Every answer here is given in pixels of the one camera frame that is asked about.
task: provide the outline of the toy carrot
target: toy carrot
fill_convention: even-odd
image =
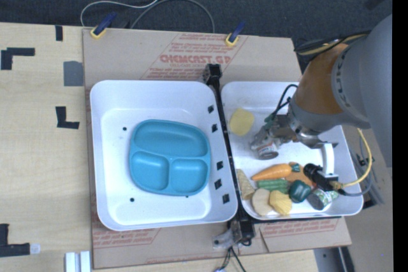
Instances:
[[[294,169],[298,169],[298,166],[290,166],[288,163],[275,164],[274,166],[266,168],[265,170],[253,175],[251,179],[258,181],[265,179],[285,178],[286,176],[289,176]]]

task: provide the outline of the yellow sponge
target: yellow sponge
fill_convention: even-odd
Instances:
[[[251,130],[254,120],[254,115],[251,112],[238,108],[231,116],[229,129],[238,136],[244,136]]]

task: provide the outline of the blue and yellow clamp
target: blue and yellow clamp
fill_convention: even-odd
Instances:
[[[100,39],[105,33],[106,33],[106,28],[109,27],[109,25],[112,23],[112,21],[116,18],[117,14],[113,11],[109,13],[103,20],[102,22],[99,23],[98,26],[94,27],[91,30],[91,36],[94,39]]]
[[[225,39],[225,44],[228,45],[229,47],[235,46],[239,39],[238,35],[242,32],[244,26],[245,26],[244,21],[239,23],[235,30],[227,35]]]

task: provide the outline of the cardboard sheet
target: cardboard sheet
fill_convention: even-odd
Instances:
[[[89,92],[101,80],[202,80],[208,63],[220,64],[221,85],[231,81],[292,82],[301,76],[293,44],[286,38],[241,36],[235,47],[225,35],[110,29],[99,40],[83,30],[87,135],[92,205],[94,269],[224,257],[212,237],[226,223],[115,232],[96,211]],[[257,224],[257,235],[241,255],[349,245],[343,218]]]

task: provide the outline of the blue plate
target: blue plate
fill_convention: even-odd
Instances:
[[[210,176],[210,144],[195,126],[169,120],[145,120],[131,137],[132,180],[157,194],[190,196],[201,192]]]

